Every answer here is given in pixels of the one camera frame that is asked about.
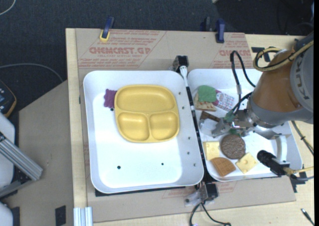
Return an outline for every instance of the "toy hamburger patty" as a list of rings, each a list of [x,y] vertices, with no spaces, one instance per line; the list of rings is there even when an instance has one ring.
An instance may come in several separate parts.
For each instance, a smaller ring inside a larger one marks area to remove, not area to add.
[[[240,159],[245,155],[245,141],[237,135],[227,135],[220,143],[220,150],[228,159]]]

